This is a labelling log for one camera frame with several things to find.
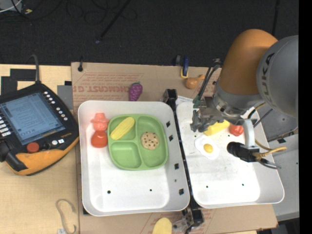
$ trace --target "green divided plate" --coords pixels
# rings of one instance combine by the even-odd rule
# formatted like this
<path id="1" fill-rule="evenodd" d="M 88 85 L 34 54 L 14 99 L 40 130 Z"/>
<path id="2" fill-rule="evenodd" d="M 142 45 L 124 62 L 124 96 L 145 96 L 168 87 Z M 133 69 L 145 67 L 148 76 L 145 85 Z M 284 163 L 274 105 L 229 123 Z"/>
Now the green divided plate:
<path id="1" fill-rule="evenodd" d="M 111 132 L 126 117 L 133 117 L 135 125 L 121 139 L 113 140 Z M 148 150 L 141 144 L 141 136 L 153 132 L 159 137 L 159 145 Z M 144 114 L 119 115 L 110 119 L 107 129 L 108 149 L 115 165 L 125 170 L 148 170 L 163 166 L 168 159 L 166 134 L 161 122 L 154 116 Z"/>

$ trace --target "red button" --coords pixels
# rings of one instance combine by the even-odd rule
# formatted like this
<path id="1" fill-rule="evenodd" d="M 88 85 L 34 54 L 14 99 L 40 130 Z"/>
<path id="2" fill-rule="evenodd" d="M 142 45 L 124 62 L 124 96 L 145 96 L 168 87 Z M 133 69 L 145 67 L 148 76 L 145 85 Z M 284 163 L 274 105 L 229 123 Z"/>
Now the red button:
<path id="1" fill-rule="evenodd" d="M 39 151 L 39 145 L 36 142 L 30 142 L 26 149 L 30 154 L 33 154 Z"/>

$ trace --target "white cord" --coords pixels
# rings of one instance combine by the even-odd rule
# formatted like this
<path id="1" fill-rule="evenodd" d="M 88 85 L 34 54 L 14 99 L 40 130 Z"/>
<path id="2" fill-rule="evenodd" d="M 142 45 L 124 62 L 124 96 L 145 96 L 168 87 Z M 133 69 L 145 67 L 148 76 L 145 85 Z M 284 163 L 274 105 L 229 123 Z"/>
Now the white cord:
<path id="1" fill-rule="evenodd" d="M 19 5 L 21 1 L 23 1 L 23 0 L 19 0 L 19 1 L 15 4 L 15 6 Z M 1 13 L 1 12 L 5 12 L 5 11 L 8 11 L 8 10 L 13 9 L 13 8 L 14 8 L 14 6 L 12 6 L 12 7 L 10 7 L 10 8 L 7 8 L 7 9 L 4 9 L 4 10 L 0 10 L 0 13 Z"/>

